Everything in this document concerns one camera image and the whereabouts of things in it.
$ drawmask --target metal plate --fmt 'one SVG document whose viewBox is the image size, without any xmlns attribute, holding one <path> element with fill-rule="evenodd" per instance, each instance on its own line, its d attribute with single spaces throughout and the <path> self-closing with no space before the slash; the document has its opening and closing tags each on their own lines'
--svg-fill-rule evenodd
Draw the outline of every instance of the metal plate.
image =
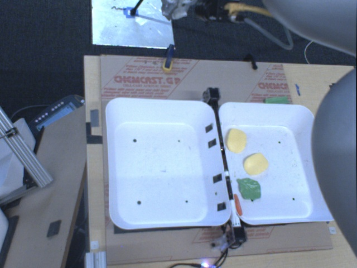
<svg viewBox="0 0 357 268">
<path fill-rule="evenodd" d="M 92 0 L 94 45 L 165 49 L 174 44 L 171 22 L 163 17 L 161 0 L 144 0 L 137 15 L 125 15 L 139 0 Z"/>
</svg>

